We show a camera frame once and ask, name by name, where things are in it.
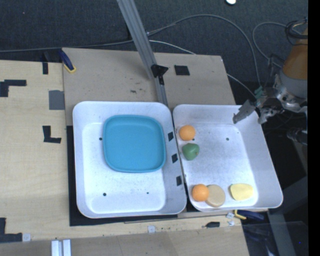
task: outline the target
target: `blue oval tray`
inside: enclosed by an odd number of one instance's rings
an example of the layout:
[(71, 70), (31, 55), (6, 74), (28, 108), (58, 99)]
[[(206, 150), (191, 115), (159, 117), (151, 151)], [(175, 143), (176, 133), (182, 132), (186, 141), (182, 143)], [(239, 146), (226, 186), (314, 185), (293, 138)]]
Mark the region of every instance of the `blue oval tray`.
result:
[(161, 124), (142, 115), (114, 115), (103, 125), (103, 152), (115, 171), (154, 172), (166, 161), (166, 143)]

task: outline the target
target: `beige round object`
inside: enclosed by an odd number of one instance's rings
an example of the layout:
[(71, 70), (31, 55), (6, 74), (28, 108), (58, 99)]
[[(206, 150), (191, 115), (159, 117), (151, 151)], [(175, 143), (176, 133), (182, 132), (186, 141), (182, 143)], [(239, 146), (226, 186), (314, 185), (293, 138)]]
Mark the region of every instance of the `beige round object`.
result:
[(224, 190), (218, 185), (208, 185), (209, 197), (205, 201), (209, 206), (220, 207), (226, 201), (226, 194)]

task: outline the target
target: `black clamp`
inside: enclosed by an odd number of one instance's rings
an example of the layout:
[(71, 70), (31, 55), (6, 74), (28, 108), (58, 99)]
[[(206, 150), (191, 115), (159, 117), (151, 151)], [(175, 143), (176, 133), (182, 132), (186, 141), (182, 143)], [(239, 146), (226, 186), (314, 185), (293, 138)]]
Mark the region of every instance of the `black clamp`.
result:
[(151, 70), (153, 73), (153, 76), (156, 78), (159, 78), (159, 83), (160, 85), (164, 86), (165, 85), (165, 81), (164, 81), (164, 74), (168, 71), (168, 67), (166, 66), (160, 66), (157, 64), (153, 64), (151, 66)]

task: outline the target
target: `orange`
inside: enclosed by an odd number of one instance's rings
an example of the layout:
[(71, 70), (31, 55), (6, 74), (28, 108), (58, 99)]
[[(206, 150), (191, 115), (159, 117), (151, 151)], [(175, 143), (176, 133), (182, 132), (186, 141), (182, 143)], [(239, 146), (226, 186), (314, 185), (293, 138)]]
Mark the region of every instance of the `orange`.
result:
[(206, 201), (209, 197), (209, 189), (206, 185), (198, 184), (192, 189), (192, 197), (198, 202)]
[(191, 141), (196, 135), (196, 129), (192, 125), (182, 126), (179, 130), (179, 136), (184, 141)]

